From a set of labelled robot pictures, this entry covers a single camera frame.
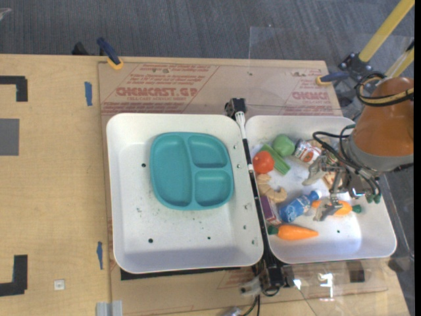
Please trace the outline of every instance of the toy carrot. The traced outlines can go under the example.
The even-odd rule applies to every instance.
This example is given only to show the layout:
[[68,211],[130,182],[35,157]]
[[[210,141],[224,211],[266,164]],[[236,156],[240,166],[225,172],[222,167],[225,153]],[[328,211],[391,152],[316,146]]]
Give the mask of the toy carrot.
[[278,236],[284,240],[302,240],[314,238],[318,236],[318,232],[295,224],[282,224],[278,229]]
[[[314,200],[311,204],[311,207],[317,209],[317,207],[319,207],[321,203],[322,203],[322,200]],[[334,215],[346,215],[351,211],[354,211],[355,213],[361,212],[361,206],[360,205],[351,206],[351,205],[349,205],[349,203],[347,203],[346,201],[343,201],[343,200],[339,200],[339,203],[342,204],[342,208],[338,209],[334,213]]]

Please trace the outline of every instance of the toy tomato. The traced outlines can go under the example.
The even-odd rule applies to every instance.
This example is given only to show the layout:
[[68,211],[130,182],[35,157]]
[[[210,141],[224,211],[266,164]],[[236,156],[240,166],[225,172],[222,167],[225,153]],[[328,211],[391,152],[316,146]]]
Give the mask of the toy tomato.
[[275,167],[275,160],[269,152],[260,151],[253,158],[253,167],[257,173],[268,173]]

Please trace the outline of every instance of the blue tape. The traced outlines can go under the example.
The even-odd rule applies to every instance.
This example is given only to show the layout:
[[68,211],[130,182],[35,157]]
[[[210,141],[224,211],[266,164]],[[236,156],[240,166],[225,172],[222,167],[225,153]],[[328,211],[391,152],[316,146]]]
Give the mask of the blue tape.
[[88,107],[92,106],[92,84],[85,82],[85,97],[86,104]]
[[98,241],[97,246],[97,255],[99,260],[99,268],[103,269],[103,243],[101,241]]

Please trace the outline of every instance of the blue bottle toy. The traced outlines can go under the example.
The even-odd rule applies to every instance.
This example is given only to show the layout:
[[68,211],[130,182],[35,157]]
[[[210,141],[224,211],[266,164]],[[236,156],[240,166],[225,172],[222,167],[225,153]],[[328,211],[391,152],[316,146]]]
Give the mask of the blue bottle toy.
[[318,190],[311,191],[310,194],[303,194],[287,205],[279,208],[279,216],[285,223],[292,223],[297,217],[306,213],[314,200],[320,199],[322,193]]

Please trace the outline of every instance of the yellow pole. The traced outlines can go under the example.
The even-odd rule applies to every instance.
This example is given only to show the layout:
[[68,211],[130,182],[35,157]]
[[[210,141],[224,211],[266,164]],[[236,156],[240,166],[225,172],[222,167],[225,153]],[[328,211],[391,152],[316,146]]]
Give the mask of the yellow pole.
[[392,33],[396,26],[402,21],[405,15],[412,9],[415,0],[401,0],[387,19],[359,53],[359,59],[362,62],[368,62],[376,51],[380,48],[387,37]]
[[400,76],[403,71],[408,68],[408,66],[413,62],[414,60],[414,50],[415,47],[412,47],[410,51],[405,51],[401,57],[399,57],[395,63],[387,70],[385,75],[387,77],[398,77]]

